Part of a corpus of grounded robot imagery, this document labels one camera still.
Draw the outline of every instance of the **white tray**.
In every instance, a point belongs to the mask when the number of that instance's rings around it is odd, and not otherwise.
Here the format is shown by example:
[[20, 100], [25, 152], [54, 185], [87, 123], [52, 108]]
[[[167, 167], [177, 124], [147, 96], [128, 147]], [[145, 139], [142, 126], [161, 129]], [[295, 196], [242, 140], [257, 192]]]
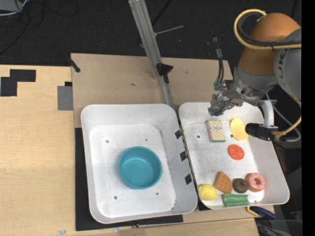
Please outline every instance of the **white tray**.
[[[197, 205], [175, 111], [165, 104], [90, 105], [81, 113], [90, 211], [100, 223], [184, 214]], [[132, 189], [118, 171], [120, 155], [129, 147], [154, 151], [162, 163], [158, 183]]]
[[[266, 187], [260, 192], [247, 191], [250, 206], [284, 204], [289, 199], [289, 189], [284, 178], [272, 142], [250, 136], [246, 140], [238, 141], [230, 137], [230, 121], [240, 118], [243, 123], [264, 123], [262, 113], [258, 107], [244, 103], [242, 107], [226, 110], [223, 115], [212, 117], [208, 113], [210, 103], [184, 103], [179, 108], [179, 117], [184, 131], [188, 154], [191, 161], [196, 184], [214, 184], [218, 171], [226, 173], [231, 180], [237, 177], [245, 178], [248, 173], [260, 173], [266, 180]], [[214, 119], [222, 121], [226, 142], [211, 143], [206, 121]], [[237, 144], [245, 151], [242, 160], [232, 159], [227, 148]], [[217, 190], [218, 198], [212, 201], [200, 201], [210, 209], [243, 207], [247, 205], [225, 206]]]

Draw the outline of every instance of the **brown waffle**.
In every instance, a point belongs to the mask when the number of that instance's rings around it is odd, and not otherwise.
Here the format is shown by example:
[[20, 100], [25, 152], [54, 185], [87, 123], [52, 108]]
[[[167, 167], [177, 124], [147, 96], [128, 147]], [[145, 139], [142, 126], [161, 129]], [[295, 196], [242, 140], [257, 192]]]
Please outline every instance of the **brown waffle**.
[[218, 172], [214, 187], [224, 193], [232, 192], [232, 181], [231, 179], [222, 171]]

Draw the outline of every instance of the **blue plate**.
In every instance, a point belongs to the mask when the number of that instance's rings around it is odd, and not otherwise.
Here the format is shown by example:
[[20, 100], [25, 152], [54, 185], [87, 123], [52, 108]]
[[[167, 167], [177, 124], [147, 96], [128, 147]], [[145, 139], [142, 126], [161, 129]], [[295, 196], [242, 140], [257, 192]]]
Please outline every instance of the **blue plate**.
[[118, 169], [124, 182], [134, 189], [155, 185], [162, 175], [159, 157], [146, 147], [130, 147], [119, 158]]

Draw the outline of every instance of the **yellow lemon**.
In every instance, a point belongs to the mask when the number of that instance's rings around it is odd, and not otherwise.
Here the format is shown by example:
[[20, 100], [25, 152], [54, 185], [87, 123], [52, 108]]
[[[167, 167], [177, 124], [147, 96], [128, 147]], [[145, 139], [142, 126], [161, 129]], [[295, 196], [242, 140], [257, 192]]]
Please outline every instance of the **yellow lemon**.
[[213, 200], [218, 197], [215, 187], [211, 184], [203, 184], [198, 187], [200, 198], [203, 200]]
[[241, 119], [239, 118], [234, 118], [231, 123], [230, 123], [230, 129], [232, 132], [233, 137], [236, 140], [245, 140], [247, 139], [249, 136], [245, 131], [245, 125], [242, 122]]

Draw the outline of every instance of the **toy food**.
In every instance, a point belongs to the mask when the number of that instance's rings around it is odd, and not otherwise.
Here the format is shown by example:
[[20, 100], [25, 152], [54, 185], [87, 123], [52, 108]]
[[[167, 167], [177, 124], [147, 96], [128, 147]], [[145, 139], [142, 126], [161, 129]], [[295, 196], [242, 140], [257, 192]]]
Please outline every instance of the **toy food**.
[[207, 128], [209, 133], [210, 142], [212, 143], [224, 143], [225, 135], [223, 125], [220, 120], [208, 120]]
[[229, 156], [232, 157], [234, 160], [242, 160], [245, 156], [244, 150], [236, 144], [231, 144], [227, 148], [227, 152]]
[[239, 118], [234, 118], [230, 123], [230, 129], [236, 140], [245, 140], [249, 135], [245, 131], [245, 125]]
[[203, 184], [198, 187], [199, 196], [203, 200], [213, 200], [218, 197], [217, 190], [211, 184]]
[[231, 193], [232, 181], [224, 172], [219, 171], [214, 187], [224, 193]]
[[248, 189], [253, 192], [261, 191], [266, 186], [264, 177], [259, 173], [251, 173], [246, 177]]
[[247, 182], [242, 178], [233, 179], [232, 186], [237, 193], [245, 193], [248, 190]]
[[223, 204], [226, 206], [249, 204], [247, 194], [223, 194]]

